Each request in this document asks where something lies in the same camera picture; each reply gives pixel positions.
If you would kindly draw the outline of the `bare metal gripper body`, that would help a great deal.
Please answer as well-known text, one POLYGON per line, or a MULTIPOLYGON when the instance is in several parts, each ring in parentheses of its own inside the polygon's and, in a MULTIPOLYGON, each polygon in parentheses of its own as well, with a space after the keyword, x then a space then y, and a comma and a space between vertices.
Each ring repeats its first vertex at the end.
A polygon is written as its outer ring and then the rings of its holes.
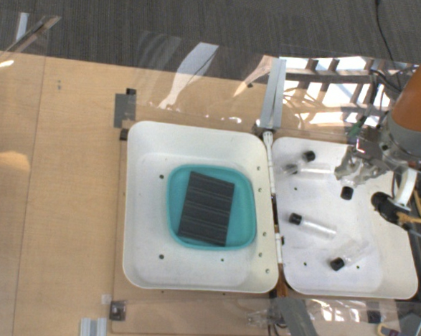
POLYGON ((421 158, 401 149, 394 142, 358 138, 356 152, 359 158, 385 170, 404 171, 408 168, 419 170, 421 158))

